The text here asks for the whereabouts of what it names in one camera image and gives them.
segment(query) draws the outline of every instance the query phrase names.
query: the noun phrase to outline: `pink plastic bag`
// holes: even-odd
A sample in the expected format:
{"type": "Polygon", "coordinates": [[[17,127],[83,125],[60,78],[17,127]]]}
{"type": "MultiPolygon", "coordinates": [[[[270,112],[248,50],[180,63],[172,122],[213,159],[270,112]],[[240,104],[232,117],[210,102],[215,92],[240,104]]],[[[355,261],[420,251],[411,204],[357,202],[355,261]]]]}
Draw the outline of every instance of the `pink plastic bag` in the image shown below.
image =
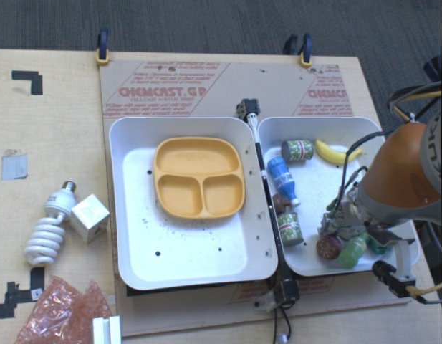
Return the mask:
{"type": "Polygon", "coordinates": [[[59,277],[52,277],[36,302],[15,344],[90,344],[94,317],[111,311],[96,282],[84,294],[59,277]]]}

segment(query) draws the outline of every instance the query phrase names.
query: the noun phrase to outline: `yellow plate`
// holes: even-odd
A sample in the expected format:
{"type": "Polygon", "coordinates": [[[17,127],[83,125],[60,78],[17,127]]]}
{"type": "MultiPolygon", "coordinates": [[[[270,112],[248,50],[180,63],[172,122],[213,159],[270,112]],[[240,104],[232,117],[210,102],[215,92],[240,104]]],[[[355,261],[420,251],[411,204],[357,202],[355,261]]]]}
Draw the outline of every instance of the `yellow plate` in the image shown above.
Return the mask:
{"type": "Polygon", "coordinates": [[[155,150],[154,181],[165,211],[184,219],[236,213],[244,203],[244,176],[236,149],[220,138],[180,137],[155,150]]]}

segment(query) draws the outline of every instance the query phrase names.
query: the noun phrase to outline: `white tray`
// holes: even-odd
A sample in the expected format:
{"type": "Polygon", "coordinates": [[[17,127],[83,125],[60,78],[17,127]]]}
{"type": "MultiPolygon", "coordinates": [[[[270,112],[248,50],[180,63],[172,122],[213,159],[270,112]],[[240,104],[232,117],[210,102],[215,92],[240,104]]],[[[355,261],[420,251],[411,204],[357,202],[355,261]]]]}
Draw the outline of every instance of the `white tray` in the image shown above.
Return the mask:
{"type": "Polygon", "coordinates": [[[262,280],[278,259],[251,129],[237,118],[121,118],[110,129],[120,276],[136,290],[262,280]],[[177,219],[158,202],[153,158],[178,136],[232,144],[241,159],[245,201],[220,219],[177,219]]]}
{"type": "MultiPolygon", "coordinates": [[[[364,135],[380,131],[378,126],[367,118],[267,118],[259,124],[259,137],[265,164],[274,156],[281,155],[281,144],[285,140],[308,139],[314,142],[322,139],[327,144],[347,150],[364,135]]],[[[347,179],[361,166],[369,166],[384,139],[376,137],[361,145],[363,154],[348,163],[347,179]]],[[[317,228],[321,226],[322,215],[337,195],[342,181],[342,166],[337,167],[322,160],[314,152],[308,161],[288,162],[289,170],[296,183],[296,195],[301,204],[296,208],[304,243],[284,248],[286,263],[297,274],[317,276],[360,272],[372,269],[375,261],[381,259],[395,266],[395,252],[391,250],[376,255],[367,249],[359,263],[352,269],[341,268],[337,260],[323,260],[317,256],[316,243],[319,239],[317,228]]],[[[277,188],[269,174],[272,195],[277,188]]],[[[402,238],[415,238],[411,221],[391,229],[402,238]]],[[[418,260],[417,243],[410,245],[412,264],[418,260]]]]}

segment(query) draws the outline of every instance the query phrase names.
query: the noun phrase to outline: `plywood table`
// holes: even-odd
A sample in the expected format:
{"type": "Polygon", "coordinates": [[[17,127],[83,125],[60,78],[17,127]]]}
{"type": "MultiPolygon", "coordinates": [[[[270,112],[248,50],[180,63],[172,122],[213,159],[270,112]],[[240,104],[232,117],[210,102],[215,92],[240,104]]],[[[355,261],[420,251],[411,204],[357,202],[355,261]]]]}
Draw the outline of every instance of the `plywood table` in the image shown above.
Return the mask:
{"type": "MultiPolygon", "coordinates": [[[[112,52],[116,60],[257,62],[298,65],[296,57],[112,52]]],[[[338,65],[354,116],[379,125],[360,63],[354,57],[313,57],[315,64],[338,65]]],[[[44,203],[66,180],[77,184],[77,199],[95,194],[108,206],[107,166],[102,121],[101,83],[94,52],[0,50],[0,303],[7,282],[29,289],[31,266],[24,245],[44,203]],[[30,83],[11,78],[12,70],[43,75],[43,95],[31,95],[30,83]],[[27,174],[1,179],[2,157],[27,156],[27,174]]],[[[115,309],[115,281],[109,231],[85,244],[67,229],[56,262],[45,269],[80,291],[96,281],[115,309]]],[[[419,287],[433,285],[421,253],[413,266],[419,287]]],[[[436,299],[436,294],[427,296],[436,299]]],[[[15,317],[0,319],[0,344],[13,343],[34,303],[18,304],[15,317]]],[[[291,343],[442,343],[442,307],[415,301],[344,312],[291,318],[291,343]]],[[[273,320],[124,338],[124,343],[270,343],[273,320]]],[[[279,332],[287,328],[279,321],[279,332]]]]}

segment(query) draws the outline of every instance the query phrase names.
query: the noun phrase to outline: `toy banana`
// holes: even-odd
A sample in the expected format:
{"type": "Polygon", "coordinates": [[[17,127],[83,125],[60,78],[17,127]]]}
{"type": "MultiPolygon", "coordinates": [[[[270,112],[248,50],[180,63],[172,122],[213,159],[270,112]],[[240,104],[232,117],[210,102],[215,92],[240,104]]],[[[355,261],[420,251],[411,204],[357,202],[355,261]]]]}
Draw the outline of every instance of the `toy banana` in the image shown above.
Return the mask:
{"type": "MultiPolygon", "coordinates": [[[[335,149],[332,149],[328,146],[328,144],[324,143],[321,140],[316,140],[314,142],[314,149],[316,150],[316,153],[326,161],[333,163],[333,164],[343,164],[345,162],[345,156],[346,152],[338,151],[335,149]]],[[[358,155],[362,153],[362,149],[358,148],[355,151],[353,151],[350,154],[350,157],[348,157],[348,162],[351,162],[353,159],[355,159],[358,155]]]]}

